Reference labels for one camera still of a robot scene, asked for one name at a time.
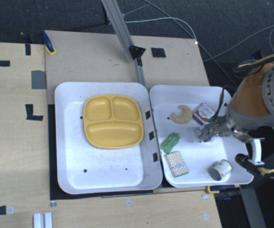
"gray tape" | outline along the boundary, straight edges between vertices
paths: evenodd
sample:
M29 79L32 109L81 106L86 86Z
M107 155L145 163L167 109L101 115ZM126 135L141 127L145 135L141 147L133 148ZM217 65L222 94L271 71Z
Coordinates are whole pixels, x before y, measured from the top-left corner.
M31 88L46 89L46 72L36 70L31 72Z

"wooden tabletop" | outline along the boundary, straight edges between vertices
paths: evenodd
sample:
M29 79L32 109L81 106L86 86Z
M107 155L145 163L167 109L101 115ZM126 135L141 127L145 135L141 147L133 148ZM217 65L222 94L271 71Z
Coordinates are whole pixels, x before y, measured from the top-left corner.
M50 206L48 98L33 89L31 72L46 72L45 48L0 43L0 228L32 227L35 213L52 212L53 227L211 227L221 223L213 194L204 190L56 200ZM26 104L42 121L27 120Z

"yellow divided bowl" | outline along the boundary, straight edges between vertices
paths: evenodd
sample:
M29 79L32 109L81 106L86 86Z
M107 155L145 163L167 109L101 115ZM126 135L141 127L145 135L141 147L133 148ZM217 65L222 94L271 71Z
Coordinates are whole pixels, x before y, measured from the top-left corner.
M86 138L95 147L121 149L137 145L143 138L138 104L125 95L97 95L83 110Z

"green object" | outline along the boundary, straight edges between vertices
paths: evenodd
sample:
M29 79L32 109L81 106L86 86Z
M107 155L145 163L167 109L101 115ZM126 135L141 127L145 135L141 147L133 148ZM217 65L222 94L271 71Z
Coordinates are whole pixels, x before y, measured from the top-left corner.
M170 154L173 147L179 142L178 133L171 133L160 145L160 148L166 153Z

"cylindrical container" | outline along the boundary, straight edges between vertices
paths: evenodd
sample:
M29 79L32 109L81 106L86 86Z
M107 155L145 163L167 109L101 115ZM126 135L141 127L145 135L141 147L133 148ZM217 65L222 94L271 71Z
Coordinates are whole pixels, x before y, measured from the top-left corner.
M209 170L210 176L217 181L220 181L224 176L232 171L230 163L226 160L221 160L218 163L214 163Z

